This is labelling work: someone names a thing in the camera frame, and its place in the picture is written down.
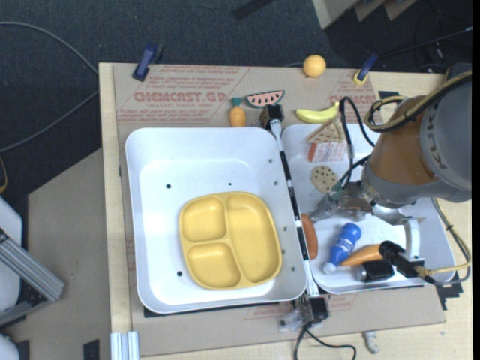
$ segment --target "orange ball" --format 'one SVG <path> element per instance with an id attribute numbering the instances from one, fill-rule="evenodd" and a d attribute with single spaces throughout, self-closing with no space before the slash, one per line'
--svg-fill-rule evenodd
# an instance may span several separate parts
<path id="1" fill-rule="evenodd" d="M 303 63 L 303 71 L 309 77 L 318 77 L 327 68 L 325 59 L 320 55 L 310 55 L 308 56 Z"/>

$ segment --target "yellow plate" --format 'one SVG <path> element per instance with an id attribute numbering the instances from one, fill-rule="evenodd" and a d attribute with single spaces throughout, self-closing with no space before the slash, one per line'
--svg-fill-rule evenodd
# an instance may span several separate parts
<path id="1" fill-rule="evenodd" d="M 251 287 L 280 271 L 281 248 L 272 215 L 251 193 L 192 199 L 180 212 L 179 228 L 188 271 L 202 287 Z"/>

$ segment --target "yellow banana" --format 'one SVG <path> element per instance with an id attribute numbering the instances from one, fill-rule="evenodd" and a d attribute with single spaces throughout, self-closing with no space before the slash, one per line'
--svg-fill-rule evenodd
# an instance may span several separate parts
<path id="1" fill-rule="evenodd" d="M 338 101 L 335 101 L 333 106 L 321 111 L 313 111 L 311 109 L 297 109 L 295 111 L 295 114 L 303 122 L 310 124 L 322 124 L 326 123 L 328 120 L 334 119 L 335 116 L 337 116 L 339 105 L 340 103 Z"/>

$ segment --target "toy watermelon slice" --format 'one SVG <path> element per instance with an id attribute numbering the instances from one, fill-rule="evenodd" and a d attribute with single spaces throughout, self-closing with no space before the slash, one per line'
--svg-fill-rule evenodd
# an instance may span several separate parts
<path id="1" fill-rule="evenodd" d="M 284 96 L 285 91 L 268 91 L 256 94 L 249 94 L 247 102 L 251 107 L 263 108 L 266 104 L 276 104 Z"/>

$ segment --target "black floor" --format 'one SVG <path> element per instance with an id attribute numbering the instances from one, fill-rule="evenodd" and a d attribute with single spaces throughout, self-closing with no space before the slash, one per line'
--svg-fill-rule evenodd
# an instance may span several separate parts
<path id="1" fill-rule="evenodd" d="M 318 53 L 330 68 L 384 55 L 473 24 L 473 0 L 420 0 L 396 20 L 383 8 L 359 22 L 347 11 L 322 31 L 311 0 L 0 0 L 0 22 L 52 32 L 93 65 L 138 62 L 149 41 L 163 62 L 284 66 Z M 473 35 L 381 58 L 377 71 L 444 71 L 472 61 Z M 98 77 L 51 37 L 0 25 L 0 157 L 15 203 L 101 147 L 98 97 L 31 141 L 98 90 Z"/>

